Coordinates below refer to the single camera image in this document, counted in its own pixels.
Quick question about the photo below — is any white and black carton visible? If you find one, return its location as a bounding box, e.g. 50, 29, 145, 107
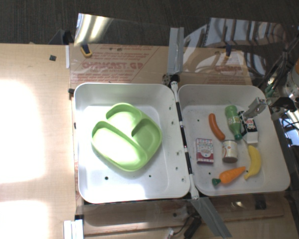
240, 111, 259, 144

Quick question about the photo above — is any brown cardboard board, red print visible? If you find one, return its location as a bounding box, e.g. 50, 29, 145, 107
68, 43, 294, 239

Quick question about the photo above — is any green bottle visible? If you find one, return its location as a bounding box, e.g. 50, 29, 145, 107
224, 105, 244, 141

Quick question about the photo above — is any green divided plate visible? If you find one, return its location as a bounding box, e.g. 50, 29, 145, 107
91, 102, 163, 172

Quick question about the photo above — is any thin black and white rod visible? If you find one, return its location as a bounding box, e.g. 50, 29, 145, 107
170, 81, 200, 200

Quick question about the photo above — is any yellow banana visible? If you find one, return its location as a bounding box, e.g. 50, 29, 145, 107
244, 145, 262, 180

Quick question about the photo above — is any orange carrot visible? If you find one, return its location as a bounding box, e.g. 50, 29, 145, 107
211, 166, 247, 186

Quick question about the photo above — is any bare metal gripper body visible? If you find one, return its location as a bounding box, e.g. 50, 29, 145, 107
265, 83, 299, 111

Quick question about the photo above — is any orange sausage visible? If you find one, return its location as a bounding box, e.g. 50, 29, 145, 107
208, 113, 226, 141

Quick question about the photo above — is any pink and white carton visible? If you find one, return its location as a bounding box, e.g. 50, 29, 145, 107
195, 137, 215, 165

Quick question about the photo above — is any white plastic tray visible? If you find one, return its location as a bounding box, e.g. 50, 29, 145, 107
177, 84, 291, 197
73, 82, 191, 205

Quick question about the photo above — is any small white can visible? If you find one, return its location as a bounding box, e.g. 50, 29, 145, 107
221, 139, 239, 164

